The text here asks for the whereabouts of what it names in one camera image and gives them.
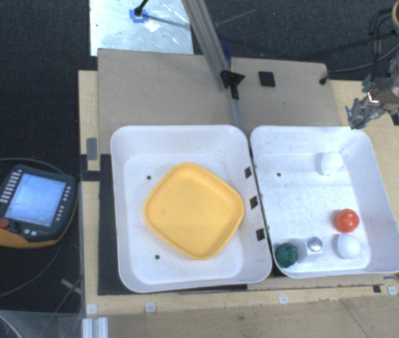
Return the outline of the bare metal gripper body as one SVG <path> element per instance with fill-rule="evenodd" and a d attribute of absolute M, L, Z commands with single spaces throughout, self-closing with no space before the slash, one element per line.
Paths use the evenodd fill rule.
<path fill-rule="evenodd" d="M 399 78 L 378 77 L 368 93 L 372 103 L 388 112 L 399 111 Z"/>

